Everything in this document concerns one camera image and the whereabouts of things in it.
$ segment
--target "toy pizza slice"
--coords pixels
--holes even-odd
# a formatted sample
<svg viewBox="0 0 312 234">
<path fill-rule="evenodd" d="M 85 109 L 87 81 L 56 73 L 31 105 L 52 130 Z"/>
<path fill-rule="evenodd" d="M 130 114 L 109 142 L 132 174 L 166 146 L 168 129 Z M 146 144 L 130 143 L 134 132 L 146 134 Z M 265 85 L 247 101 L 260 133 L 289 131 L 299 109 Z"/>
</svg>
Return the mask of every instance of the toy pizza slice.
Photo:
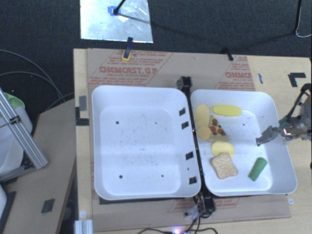
<svg viewBox="0 0 312 234">
<path fill-rule="evenodd" d="M 217 119 L 213 116 L 210 116 L 209 128 L 211 130 L 210 137 L 207 141 L 216 142 L 216 141 L 228 141 L 230 138 L 226 135 L 224 129 L 219 125 Z"/>
</svg>

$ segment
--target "empty white tray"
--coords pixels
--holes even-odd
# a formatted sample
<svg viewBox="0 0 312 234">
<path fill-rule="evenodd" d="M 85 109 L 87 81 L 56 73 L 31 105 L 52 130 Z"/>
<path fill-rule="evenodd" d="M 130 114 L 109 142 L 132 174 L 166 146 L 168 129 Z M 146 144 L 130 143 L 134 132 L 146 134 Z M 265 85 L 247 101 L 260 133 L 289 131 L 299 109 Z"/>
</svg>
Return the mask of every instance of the empty white tray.
<svg viewBox="0 0 312 234">
<path fill-rule="evenodd" d="M 192 197 L 200 190 L 185 95 L 100 86 L 92 93 L 95 189 L 107 200 Z"/>
<path fill-rule="evenodd" d="M 278 115 L 272 98 L 262 92 L 196 90 L 191 96 L 193 112 L 200 104 L 233 105 L 242 109 L 237 117 L 214 115 L 235 147 L 232 161 L 238 169 L 234 177 L 219 179 L 211 165 L 214 158 L 211 143 L 198 138 L 205 183 L 217 196 L 288 194 L 297 187 L 293 165 L 283 138 L 257 146 L 255 138 L 268 126 L 278 126 Z M 248 174 L 255 160 L 263 157 L 268 164 L 254 182 Z"/>
</svg>

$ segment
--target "black post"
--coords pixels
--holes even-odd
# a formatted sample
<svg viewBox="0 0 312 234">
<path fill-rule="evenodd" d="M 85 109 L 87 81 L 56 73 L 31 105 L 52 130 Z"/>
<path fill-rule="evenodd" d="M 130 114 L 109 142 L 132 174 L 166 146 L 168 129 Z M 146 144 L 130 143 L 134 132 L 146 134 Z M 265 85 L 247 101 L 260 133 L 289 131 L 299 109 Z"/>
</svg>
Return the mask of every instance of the black post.
<svg viewBox="0 0 312 234">
<path fill-rule="evenodd" d="M 123 5 L 123 3 L 124 3 L 125 1 L 126 1 L 126 0 L 122 0 L 122 1 L 120 2 L 120 4 L 118 5 L 118 7 L 117 7 L 116 9 L 113 10 L 113 14 L 114 14 L 114 15 L 118 15 L 118 11 L 119 11 L 119 9 L 121 8 L 121 6 Z"/>
<path fill-rule="evenodd" d="M 296 30 L 298 28 L 299 25 L 299 19 L 300 19 L 300 10 L 301 10 L 301 3 L 302 0 L 298 0 L 298 7 L 297 7 L 297 16 L 296 16 L 296 24 L 294 25 L 294 33 L 296 33 Z"/>
</svg>

